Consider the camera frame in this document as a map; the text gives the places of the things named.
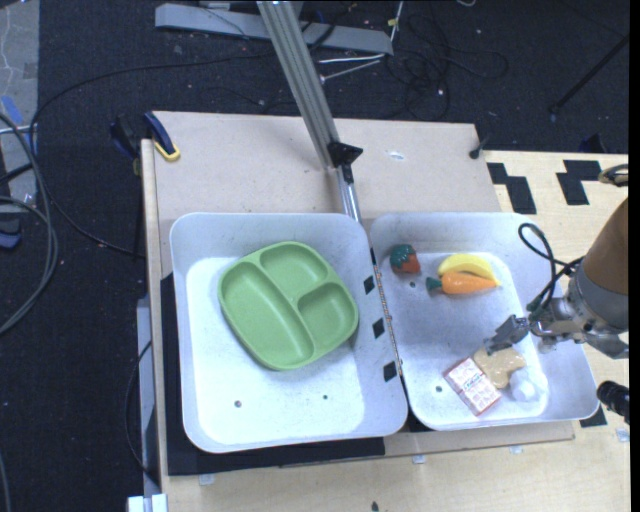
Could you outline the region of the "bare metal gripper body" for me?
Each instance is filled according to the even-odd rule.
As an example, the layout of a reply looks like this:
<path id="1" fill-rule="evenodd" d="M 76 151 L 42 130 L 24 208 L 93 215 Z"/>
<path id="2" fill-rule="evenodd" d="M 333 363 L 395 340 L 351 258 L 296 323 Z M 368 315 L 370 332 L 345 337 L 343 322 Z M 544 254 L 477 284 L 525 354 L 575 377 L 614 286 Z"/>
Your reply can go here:
<path id="1" fill-rule="evenodd" d="M 551 353 L 564 342 L 581 344 L 582 331 L 576 323 L 575 311 L 563 298 L 536 298 L 527 305 L 529 329 L 537 341 L 539 353 Z"/>

